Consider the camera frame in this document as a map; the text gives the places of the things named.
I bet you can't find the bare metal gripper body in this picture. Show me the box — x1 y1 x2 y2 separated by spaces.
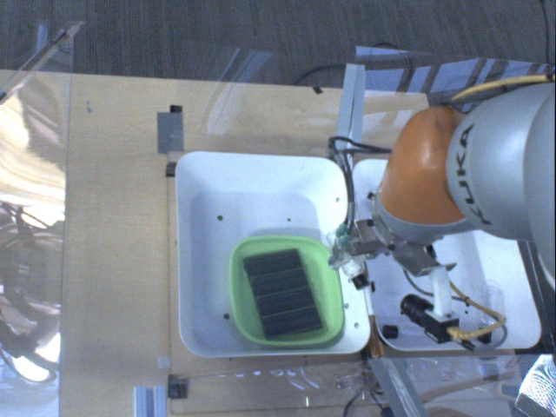
349 217 438 274

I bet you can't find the black ribbed rectangular block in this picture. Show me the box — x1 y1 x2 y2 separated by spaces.
242 248 327 340

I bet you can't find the white plastic tray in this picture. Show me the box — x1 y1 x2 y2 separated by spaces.
174 150 372 360
351 158 544 352

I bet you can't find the green plastic bowl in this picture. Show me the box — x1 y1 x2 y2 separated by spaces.
228 234 346 349

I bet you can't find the black cylinder on white bracket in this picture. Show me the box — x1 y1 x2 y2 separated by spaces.
399 261 461 345

